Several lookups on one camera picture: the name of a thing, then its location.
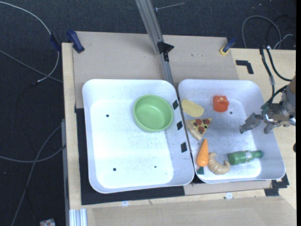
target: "orange carrot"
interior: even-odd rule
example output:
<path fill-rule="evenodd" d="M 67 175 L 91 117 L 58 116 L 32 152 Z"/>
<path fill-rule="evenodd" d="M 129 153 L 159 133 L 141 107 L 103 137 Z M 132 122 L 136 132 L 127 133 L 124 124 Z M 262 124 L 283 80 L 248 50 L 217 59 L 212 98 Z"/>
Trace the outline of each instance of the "orange carrot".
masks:
<path fill-rule="evenodd" d="M 203 144 L 197 156 L 197 165 L 200 167 L 198 174 L 204 174 L 204 167 L 207 166 L 209 160 L 208 140 L 204 139 Z"/>

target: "white tray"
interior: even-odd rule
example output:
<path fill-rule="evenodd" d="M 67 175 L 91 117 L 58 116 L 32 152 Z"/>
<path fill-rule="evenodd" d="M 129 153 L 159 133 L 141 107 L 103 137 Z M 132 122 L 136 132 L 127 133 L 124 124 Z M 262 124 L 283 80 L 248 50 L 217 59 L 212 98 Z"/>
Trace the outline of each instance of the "white tray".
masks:
<path fill-rule="evenodd" d="M 261 122 L 256 128 L 243 134 L 239 126 L 251 113 L 261 114 L 260 106 L 264 104 L 260 88 L 251 81 L 232 80 L 183 80 L 178 86 L 180 101 L 188 99 L 202 107 L 205 112 L 201 118 L 212 118 L 212 122 L 203 135 L 208 139 L 209 152 L 216 152 L 216 160 L 223 163 L 228 160 L 227 154 L 243 150 L 262 150 L 264 156 L 252 162 L 231 166 L 230 172 L 215 175 L 208 167 L 204 175 L 197 176 L 206 183 L 221 183 L 248 180 L 279 179 L 285 174 L 285 165 L 274 135 L 265 134 L 266 126 Z M 213 97 L 226 96 L 229 107 L 226 112 L 218 113 L 213 110 Z M 185 120 L 194 119 L 183 112 Z M 196 157 L 200 149 L 198 141 L 188 132 L 195 171 L 199 166 Z"/>
<path fill-rule="evenodd" d="M 114 193 L 192 181 L 194 168 L 174 87 L 163 80 L 87 81 L 82 89 L 88 174 L 100 193 Z M 135 100 L 163 97 L 174 108 L 172 125 L 148 133 L 134 121 Z"/>

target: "toy wine bottle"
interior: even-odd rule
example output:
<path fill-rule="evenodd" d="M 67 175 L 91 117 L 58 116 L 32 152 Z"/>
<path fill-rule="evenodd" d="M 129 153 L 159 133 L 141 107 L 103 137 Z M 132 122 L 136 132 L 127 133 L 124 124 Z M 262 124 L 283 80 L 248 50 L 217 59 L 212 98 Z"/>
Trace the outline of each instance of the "toy wine bottle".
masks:
<path fill-rule="evenodd" d="M 241 163 L 247 163 L 253 161 L 254 158 L 263 157 L 262 151 L 240 151 L 230 153 L 228 155 L 228 160 L 231 165 L 238 165 Z"/>

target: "black floor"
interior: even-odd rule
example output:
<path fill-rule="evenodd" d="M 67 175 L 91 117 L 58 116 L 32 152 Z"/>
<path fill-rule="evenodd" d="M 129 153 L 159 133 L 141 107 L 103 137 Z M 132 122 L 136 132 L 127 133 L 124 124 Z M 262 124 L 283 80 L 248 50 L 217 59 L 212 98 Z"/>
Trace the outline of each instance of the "black floor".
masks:
<path fill-rule="evenodd" d="M 146 33 L 135 0 L 0 0 L 40 18 L 59 42 L 66 31 Z M 42 23 L 0 2 L 0 50 L 43 73 L 50 73 L 56 51 Z M 236 37 L 235 48 L 296 49 L 295 0 L 152 0 L 163 34 Z M 35 160 L 62 146 L 64 118 L 61 58 L 44 78 L 0 53 L 0 156 Z M 0 224 L 34 226 L 54 218 L 65 225 L 62 154 L 35 164 L 0 158 Z M 24 190 L 24 198 L 19 202 Z"/>

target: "green bowl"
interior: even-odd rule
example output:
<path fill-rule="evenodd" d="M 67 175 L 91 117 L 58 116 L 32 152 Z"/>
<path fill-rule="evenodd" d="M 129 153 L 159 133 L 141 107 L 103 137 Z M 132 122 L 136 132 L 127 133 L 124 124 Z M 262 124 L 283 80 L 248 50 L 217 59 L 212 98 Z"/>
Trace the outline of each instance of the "green bowl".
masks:
<path fill-rule="evenodd" d="M 134 118 L 142 130 L 157 132 L 171 125 L 174 113 L 165 99 L 156 95 L 145 95 L 135 101 Z"/>

